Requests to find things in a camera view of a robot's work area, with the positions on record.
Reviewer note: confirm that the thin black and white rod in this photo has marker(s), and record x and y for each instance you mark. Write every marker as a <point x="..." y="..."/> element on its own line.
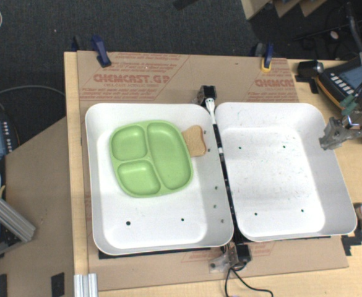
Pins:
<point x="227" y="181"/>

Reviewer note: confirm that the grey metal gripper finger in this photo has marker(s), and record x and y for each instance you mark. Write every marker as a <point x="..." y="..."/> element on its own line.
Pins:
<point x="330" y="139"/>
<point x="335" y="123"/>

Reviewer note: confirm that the green divided plate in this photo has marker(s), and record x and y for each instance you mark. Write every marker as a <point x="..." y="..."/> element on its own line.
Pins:
<point x="165" y="153"/>

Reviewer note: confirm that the brown cardboard board red print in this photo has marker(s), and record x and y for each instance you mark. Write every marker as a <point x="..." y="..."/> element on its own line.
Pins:
<point x="137" y="79"/>

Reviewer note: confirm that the tan toy bread slice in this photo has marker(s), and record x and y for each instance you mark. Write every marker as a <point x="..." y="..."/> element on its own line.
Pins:
<point x="196" y="142"/>

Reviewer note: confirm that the white plastic tray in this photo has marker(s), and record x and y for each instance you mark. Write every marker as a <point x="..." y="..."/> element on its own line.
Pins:
<point x="276" y="181"/>
<point x="156" y="224"/>

